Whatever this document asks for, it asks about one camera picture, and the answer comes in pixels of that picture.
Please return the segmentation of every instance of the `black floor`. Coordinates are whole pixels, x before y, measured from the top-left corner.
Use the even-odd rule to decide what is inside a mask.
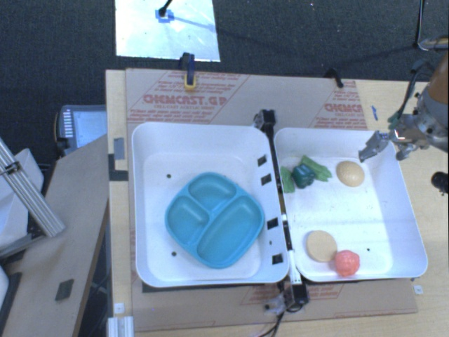
[[[405,81],[416,60],[436,65],[442,57],[412,47],[419,2],[213,0],[221,62],[196,67],[304,77],[334,67],[342,78]],[[448,33],[448,2],[427,0],[424,37]],[[0,0],[0,137],[14,153],[28,147],[51,164],[55,114],[104,104],[105,70],[177,68],[174,60],[117,57],[114,14],[114,0]],[[81,336],[101,319],[102,298],[91,298]]]

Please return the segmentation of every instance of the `beige round object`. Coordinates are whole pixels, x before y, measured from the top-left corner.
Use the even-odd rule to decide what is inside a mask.
[[[306,240],[307,253],[317,262],[329,262],[337,253],[337,242],[326,231],[312,231]]]
[[[363,169],[352,161],[343,161],[337,165],[337,176],[346,186],[357,187],[365,180]]]

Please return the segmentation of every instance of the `wooden table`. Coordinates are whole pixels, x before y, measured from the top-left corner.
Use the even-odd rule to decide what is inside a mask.
[[[386,118],[402,103],[407,83],[399,81],[356,81],[361,104],[370,130],[387,129]],[[421,91],[425,84],[417,84]],[[376,121],[371,106],[380,116]],[[107,72],[107,111],[109,153],[114,151],[114,136],[126,136],[126,74]],[[127,170],[127,156],[115,161],[117,170]],[[401,168],[417,223],[429,259],[426,273],[413,284],[422,287],[416,295],[418,313],[378,317],[328,319],[282,323],[277,336],[445,336],[449,329],[449,266],[448,266],[448,196],[431,185],[436,171],[447,171],[448,155],[435,148],[416,151],[401,162]],[[123,313],[132,315],[130,283],[129,201],[127,183],[109,184],[112,237],[112,298],[124,304]],[[136,333],[136,336],[258,336],[270,325],[250,324],[202,329],[183,329]]]

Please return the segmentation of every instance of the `blue plate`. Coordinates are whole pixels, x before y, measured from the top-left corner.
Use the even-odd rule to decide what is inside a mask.
[[[167,231],[193,257],[213,268],[234,264],[264,225],[259,203],[228,178],[198,175],[166,210]]]

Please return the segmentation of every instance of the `toy tomato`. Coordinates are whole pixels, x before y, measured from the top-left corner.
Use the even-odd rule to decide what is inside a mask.
[[[360,258],[357,253],[343,250],[335,254],[335,268],[342,277],[351,276],[360,267]]]

